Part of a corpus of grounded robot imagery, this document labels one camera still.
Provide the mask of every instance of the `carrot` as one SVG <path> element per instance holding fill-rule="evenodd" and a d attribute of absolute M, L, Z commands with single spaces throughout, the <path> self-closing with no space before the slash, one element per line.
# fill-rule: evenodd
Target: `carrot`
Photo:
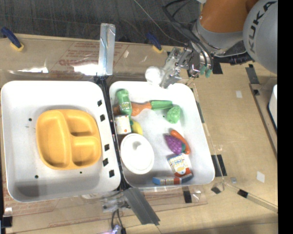
<path fill-rule="evenodd" d="M 185 140 L 185 138 L 183 138 L 183 137 L 181 136 L 180 133 L 178 133 L 176 130 L 171 130 L 171 131 L 170 131 L 170 135 L 176 137 L 176 138 L 179 139 L 182 143 L 185 144 L 185 146 L 186 146 L 185 154 L 189 154 L 189 153 L 190 153 L 190 147 L 189 147 L 187 141 Z"/>

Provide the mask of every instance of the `can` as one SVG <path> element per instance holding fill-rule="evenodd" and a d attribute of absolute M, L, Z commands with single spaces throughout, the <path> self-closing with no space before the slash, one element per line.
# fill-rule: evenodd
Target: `can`
<path fill-rule="evenodd" d="M 127 135 L 131 133 L 130 120 L 128 115 L 115 116 L 115 127 L 118 135 Z"/>

